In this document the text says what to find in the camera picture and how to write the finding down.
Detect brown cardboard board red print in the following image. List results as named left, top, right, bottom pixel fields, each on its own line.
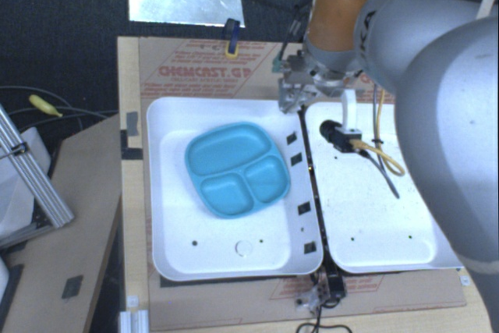
left=138, top=36, right=468, bottom=331

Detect blue divided plate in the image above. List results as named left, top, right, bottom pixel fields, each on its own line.
left=184, top=121, right=292, bottom=220

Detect black cylinder on white bracket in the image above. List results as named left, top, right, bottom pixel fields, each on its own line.
left=319, top=88, right=363, bottom=154

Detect yellow banana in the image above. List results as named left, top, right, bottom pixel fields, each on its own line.
left=28, top=94, right=64, bottom=119

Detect thin black rod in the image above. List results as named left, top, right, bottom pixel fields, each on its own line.
left=297, top=109, right=333, bottom=275

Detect white plastic tray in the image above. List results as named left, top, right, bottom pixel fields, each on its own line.
left=145, top=96, right=325, bottom=282
left=304, top=100, right=465, bottom=275

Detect black block with thin wires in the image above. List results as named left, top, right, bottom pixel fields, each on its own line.
left=324, top=271, right=349, bottom=300

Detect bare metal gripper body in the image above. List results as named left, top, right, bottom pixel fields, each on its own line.
left=277, top=52, right=351, bottom=97

